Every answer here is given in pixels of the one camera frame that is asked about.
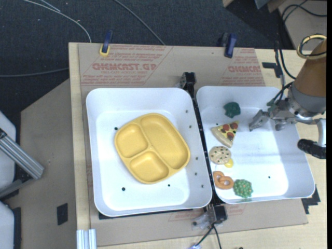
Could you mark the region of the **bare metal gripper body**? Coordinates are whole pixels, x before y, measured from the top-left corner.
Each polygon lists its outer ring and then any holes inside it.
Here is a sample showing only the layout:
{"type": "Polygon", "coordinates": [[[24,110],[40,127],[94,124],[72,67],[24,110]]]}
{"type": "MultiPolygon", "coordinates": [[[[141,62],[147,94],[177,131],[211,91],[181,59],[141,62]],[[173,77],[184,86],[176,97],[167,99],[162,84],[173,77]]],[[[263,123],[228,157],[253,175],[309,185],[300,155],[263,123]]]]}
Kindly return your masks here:
{"type": "Polygon", "coordinates": [[[269,117],[280,124],[301,122],[310,125],[316,115],[291,99],[278,100],[269,108],[269,117]]]}

